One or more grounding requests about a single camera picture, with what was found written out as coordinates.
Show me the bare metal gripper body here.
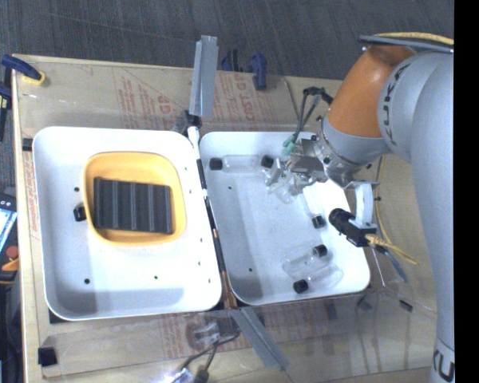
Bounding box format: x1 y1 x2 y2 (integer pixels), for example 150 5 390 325
288 130 371 190

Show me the white plastic tray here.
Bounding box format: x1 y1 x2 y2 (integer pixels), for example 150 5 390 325
198 130 372 307
31 125 224 322

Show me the thin black and white rod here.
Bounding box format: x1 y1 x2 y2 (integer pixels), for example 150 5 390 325
186 124 237 310

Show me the yellow bowl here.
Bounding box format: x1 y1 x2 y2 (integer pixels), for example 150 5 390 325
81 151 188 247

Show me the black ribbed block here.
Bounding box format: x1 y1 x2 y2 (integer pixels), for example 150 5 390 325
92 176 174 235

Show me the brown cardboard board red print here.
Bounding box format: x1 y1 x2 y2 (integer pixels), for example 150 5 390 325
10 53 438 383

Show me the black cylinder on white bracket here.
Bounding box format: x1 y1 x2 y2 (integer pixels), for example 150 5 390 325
328 180 381 249

